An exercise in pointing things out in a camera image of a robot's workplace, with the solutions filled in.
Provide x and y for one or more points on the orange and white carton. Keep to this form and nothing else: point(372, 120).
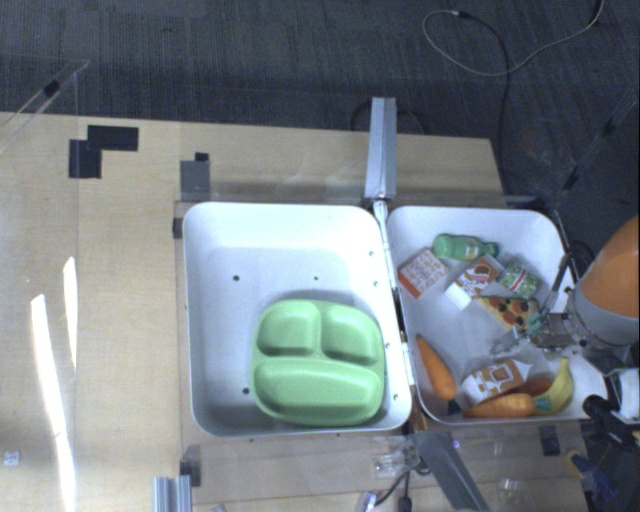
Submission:
point(422, 274)

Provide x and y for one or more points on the white plastic tray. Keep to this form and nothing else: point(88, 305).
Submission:
point(225, 320)
point(465, 340)

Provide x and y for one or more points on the yellow banana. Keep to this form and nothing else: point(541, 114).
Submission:
point(562, 387)

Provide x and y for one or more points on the pizza slice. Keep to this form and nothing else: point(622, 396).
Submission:
point(507, 310)

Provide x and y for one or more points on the green bottle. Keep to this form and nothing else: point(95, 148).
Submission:
point(457, 247)

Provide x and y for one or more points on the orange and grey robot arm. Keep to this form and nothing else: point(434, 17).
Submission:
point(612, 280)

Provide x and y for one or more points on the brown and white carton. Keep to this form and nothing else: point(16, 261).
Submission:
point(492, 382)

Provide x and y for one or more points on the green and white can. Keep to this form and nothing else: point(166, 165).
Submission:
point(520, 279)

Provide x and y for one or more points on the green divided plate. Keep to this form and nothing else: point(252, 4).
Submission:
point(315, 380)

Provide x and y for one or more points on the red and white carton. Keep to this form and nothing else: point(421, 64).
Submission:
point(477, 280)

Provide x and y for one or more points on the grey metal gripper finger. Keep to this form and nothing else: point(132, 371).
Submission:
point(512, 342)

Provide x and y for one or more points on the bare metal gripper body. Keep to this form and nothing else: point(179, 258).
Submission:
point(557, 332)

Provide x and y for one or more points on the orange carrot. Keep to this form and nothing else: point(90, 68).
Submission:
point(437, 372)
point(500, 406)

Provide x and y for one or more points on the brown sausage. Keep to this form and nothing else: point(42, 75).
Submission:
point(537, 385)

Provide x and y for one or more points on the black cylinder on white bracket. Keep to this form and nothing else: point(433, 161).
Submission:
point(607, 410)

